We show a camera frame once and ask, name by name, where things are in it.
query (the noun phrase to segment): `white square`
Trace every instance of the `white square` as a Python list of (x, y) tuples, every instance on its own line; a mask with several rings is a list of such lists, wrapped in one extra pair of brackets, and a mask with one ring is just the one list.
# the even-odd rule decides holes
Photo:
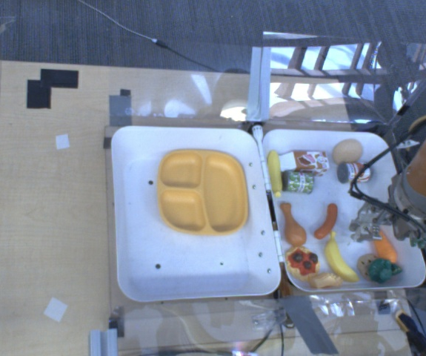
[(67, 149), (70, 147), (70, 139), (67, 134), (56, 136), (56, 149)]
[(50, 303), (48, 303), (48, 306), (44, 310), (43, 314), (59, 323), (63, 318), (66, 308), (67, 304), (63, 303), (60, 300), (57, 300), (56, 298), (51, 298), (51, 301)]

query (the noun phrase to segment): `table surface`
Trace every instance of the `table surface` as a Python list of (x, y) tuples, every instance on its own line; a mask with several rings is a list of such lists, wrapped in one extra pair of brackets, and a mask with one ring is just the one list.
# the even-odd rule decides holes
[[(79, 87), (52, 88), (51, 109), (27, 109), (27, 80), (40, 79), (42, 68), (77, 70)], [(87, 355), (90, 330), (107, 329), (113, 305), (123, 304), (112, 293), (107, 232), (109, 96), (130, 90), (144, 122), (179, 113), (217, 119), (222, 102), (241, 107), (248, 83), (239, 74), (0, 62), (0, 355)], [(57, 149), (64, 134), (69, 148)], [(67, 305), (60, 322), (44, 315), (52, 298)], [(189, 343), (214, 349), (236, 335), (246, 349), (263, 335), (236, 325), (257, 314), (260, 305), (247, 302), (124, 302), (121, 355)], [(362, 316), (324, 317), (324, 325), (349, 355), (410, 354), (405, 334), (375, 307)], [(309, 353), (296, 330), (285, 335), (286, 354)], [(276, 355), (279, 333), (271, 337), (262, 351)]]

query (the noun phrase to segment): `soda can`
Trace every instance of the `soda can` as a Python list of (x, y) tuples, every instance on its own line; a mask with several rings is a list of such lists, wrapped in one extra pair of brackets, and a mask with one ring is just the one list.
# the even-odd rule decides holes
[[(341, 183), (351, 182), (358, 172), (364, 167), (360, 162), (341, 163), (338, 166), (338, 180)], [(367, 182), (370, 179), (370, 169), (358, 178), (357, 182)]]
[(283, 190), (293, 193), (310, 194), (315, 184), (313, 175), (304, 171), (282, 172)]

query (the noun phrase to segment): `white cable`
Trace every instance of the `white cable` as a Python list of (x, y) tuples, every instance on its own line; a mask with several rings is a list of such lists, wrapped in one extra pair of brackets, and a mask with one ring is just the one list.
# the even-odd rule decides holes
[(158, 41), (157, 39), (154, 39), (154, 38), (152, 38), (152, 37), (146, 36), (146, 35), (144, 35), (144, 34), (141, 34), (141, 33), (139, 33), (139, 32), (136, 32), (136, 31), (134, 31), (134, 30), (132, 30), (132, 29), (129, 29), (128, 27), (126, 27), (126, 26), (122, 25), (120, 22), (116, 21), (115, 19), (113, 19), (112, 17), (110, 17), (110, 16), (109, 16), (109, 15), (107, 15), (106, 13), (102, 12), (101, 10), (97, 9), (97, 8), (96, 8), (96, 7), (94, 7), (93, 5), (88, 4), (87, 2), (85, 2), (85, 1), (83, 1), (83, 0), (76, 0), (76, 1), (77, 1), (77, 2), (79, 2), (79, 3), (81, 3), (81, 4), (83, 4), (83, 5), (85, 5), (86, 7), (88, 7), (88, 8), (90, 8), (90, 9), (94, 10), (95, 12), (99, 13), (100, 15), (104, 16), (106, 19), (108, 19), (109, 21), (113, 22), (115, 25), (117, 25), (117, 26), (118, 26), (118, 27), (120, 27), (121, 29), (124, 29), (124, 30), (126, 30), (127, 32), (129, 32), (129, 33), (135, 34), (136, 36), (140, 36), (140, 37), (143, 37), (143, 38), (145, 38), (145, 39), (149, 39), (149, 40), (151, 40), (151, 42), (153, 42), (153, 43), (155, 43), (155, 44), (157, 43), (157, 41)]

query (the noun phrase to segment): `wooden table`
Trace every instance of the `wooden table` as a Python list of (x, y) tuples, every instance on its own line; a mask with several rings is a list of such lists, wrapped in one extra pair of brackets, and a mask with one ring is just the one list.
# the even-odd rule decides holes
[[(27, 80), (40, 79), (42, 68), (77, 70), (79, 87), (53, 88), (51, 109), (27, 109)], [(103, 140), (109, 96), (130, 90), (134, 113), (147, 116), (145, 120), (177, 114), (171, 102), (185, 115), (209, 120), (217, 118), (223, 102), (245, 98), (247, 86), (248, 76), (235, 74), (0, 62), (1, 356), (87, 355), (90, 330), (107, 328), (111, 308)], [(64, 134), (69, 148), (59, 150), (56, 137)], [(67, 305), (60, 322), (44, 315), (52, 297)], [(211, 326), (220, 328), (222, 320), (230, 320), (225, 313), (231, 307), (224, 301), (223, 311), (206, 313)], [(153, 340), (161, 338), (148, 331), (149, 325), (158, 326), (155, 306), (136, 308), (145, 316), (130, 320), (137, 320)], [(149, 310), (154, 313), (150, 319)], [(188, 312), (179, 316), (180, 321), (165, 318), (162, 328), (197, 320)], [(375, 349), (379, 341), (382, 349), (397, 352), (393, 355), (409, 353), (397, 328), (384, 335), (372, 328), (353, 336), (341, 328), (345, 334), (333, 339), (349, 355), (366, 355), (363, 345)], [(180, 339), (188, 339), (184, 333)], [(392, 336), (392, 345), (382, 341)], [(174, 336), (170, 332), (164, 338)], [(263, 352), (276, 355), (279, 343), (272, 340)], [(286, 344), (286, 355), (307, 352), (296, 332), (287, 334)]]

